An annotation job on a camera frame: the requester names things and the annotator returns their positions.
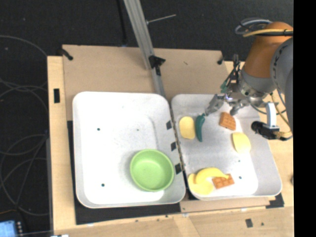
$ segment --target green plate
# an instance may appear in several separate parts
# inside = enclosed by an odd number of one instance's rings
[[[141,189],[158,192],[170,186],[174,178],[174,168],[163,152],[146,149],[139,151],[132,158],[130,174]]]

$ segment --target white tray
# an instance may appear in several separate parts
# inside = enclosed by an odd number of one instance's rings
[[[260,120],[257,111],[252,107],[244,107],[234,116],[236,130],[232,131],[219,125],[222,112],[230,111],[225,103],[223,107],[205,117],[202,126],[202,138],[190,140],[181,136],[179,120],[190,116],[194,120],[205,112],[214,95],[182,94],[172,99],[171,107],[175,121],[180,152],[183,158],[186,176],[197,173],[207,167],[216,167],[224,173],[230,173],[235,184],[214,189],[207,196],[192,194],[200,200],[215,200],[224,198],[242,198],[257,196],[275,196],[280,193],[282,182],[272,156],[268,140],[255,134],[251,124]],[[233,132],[243,132],[251,143],[249,154],[236,152],[232,142]]]
[[[168,102],[157,94],[82,92],[73,100],[76,193],[89,208],[177,203],[185,195],[182,172],[164,191],[138,188],[129,173],[143,149],[180,156]]]

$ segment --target black floor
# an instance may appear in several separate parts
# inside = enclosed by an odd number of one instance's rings
[[[154,47],[221,50],[226,60],[251,47],[234,33],[240,20],[294,26],[294,0],[141,3],[147,20],[176,14],[149,24]],[[62,44],[137,46],[122,0],[0,0],[0,221],[14,212],[30,232],[49,229],[46,56]]]

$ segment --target dark green toy vegetable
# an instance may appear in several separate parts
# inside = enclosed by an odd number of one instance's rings
[[[195,122],[196,135],[197,135],[197,139],[200,142],[202,142],[202,126],[203,126],[204,121],[205,121],[204,116],[205,116],[204,113],[202,115],[199,115],[196,119],[196,122]]]

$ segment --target black clamp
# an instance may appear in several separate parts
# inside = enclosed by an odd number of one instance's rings
[[[165,59],[156,57],[154,55],[149,56],[149,62],[150,62],[150,66],[152,67],[152,69],[156,69],[156,74],[157,76],[161,76],[161,72],[160,72],[160,66],[165,62]]]

